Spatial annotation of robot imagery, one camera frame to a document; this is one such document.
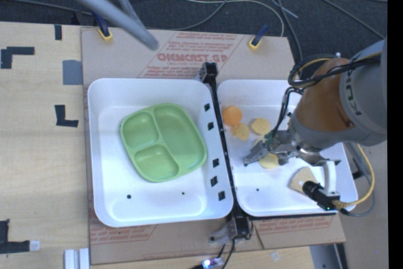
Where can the yellow round biscuit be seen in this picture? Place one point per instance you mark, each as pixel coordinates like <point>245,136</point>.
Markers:
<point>269,162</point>
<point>260,126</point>
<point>241,132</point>

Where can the white plastic tray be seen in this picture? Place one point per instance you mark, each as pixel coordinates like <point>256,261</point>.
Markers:
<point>157,198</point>
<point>270,195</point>

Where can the black cylinder on white bracket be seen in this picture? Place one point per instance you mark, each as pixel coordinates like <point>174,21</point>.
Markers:
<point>318,192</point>

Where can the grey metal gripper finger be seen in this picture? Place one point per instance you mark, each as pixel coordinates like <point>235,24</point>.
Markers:
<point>284,158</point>
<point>255,156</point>

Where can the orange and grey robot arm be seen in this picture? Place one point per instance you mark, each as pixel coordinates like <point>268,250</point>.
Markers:
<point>327,104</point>

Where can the brown cardboard board red print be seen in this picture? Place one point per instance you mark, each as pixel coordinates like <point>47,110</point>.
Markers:
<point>126,56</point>

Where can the orange round toy food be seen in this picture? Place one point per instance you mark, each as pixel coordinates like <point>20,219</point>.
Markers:
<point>232,115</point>

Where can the thin black rod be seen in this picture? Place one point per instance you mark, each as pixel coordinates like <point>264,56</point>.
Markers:
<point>224,141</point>

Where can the beige pizza slice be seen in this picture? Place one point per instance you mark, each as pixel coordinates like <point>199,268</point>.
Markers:
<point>302,178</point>

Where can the green divided plate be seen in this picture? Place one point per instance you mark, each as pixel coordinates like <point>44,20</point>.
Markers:
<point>176,132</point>

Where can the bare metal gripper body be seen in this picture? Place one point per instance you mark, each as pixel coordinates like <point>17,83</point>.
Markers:
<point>283,143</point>

